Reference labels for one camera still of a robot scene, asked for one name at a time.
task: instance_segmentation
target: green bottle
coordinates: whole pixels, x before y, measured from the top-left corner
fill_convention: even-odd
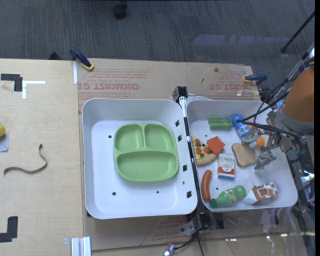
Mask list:
[[[221,192],[217,198],[210,199],[209,204],[212,208],[216,208],[219,205],[229,205],[244,199],[246,195],[246,189],[241,185],[237,185]]]

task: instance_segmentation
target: hot dog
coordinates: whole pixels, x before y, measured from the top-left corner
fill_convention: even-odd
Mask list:
[[[203,200],[210,200],[210,192],[209,192],[209,181],[211,179],[212,172],[210,170],[206,170],[202,176],[201,181],[201,194],[203,197]]]

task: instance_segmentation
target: toast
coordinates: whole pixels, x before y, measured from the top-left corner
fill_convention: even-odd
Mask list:
[[[235,155],[237,164],[240,167],[252,165],[256,162],[256,156],[252,148],[248,144],[234,143],[231,149]]]

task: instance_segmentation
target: caster wheel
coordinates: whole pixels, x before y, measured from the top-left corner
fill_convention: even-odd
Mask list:
[[[115,7],[113,7],[113,14],[116,19],[122,19],[126,16],[127,12],[123,5],[117,4]]]

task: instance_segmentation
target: pizza slice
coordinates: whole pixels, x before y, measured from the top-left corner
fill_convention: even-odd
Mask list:
[[[208,145],[202,143],[198,138],[191,135],[191,141],[197,166],[208,165],[217,158],[217,154],[213,153]]]

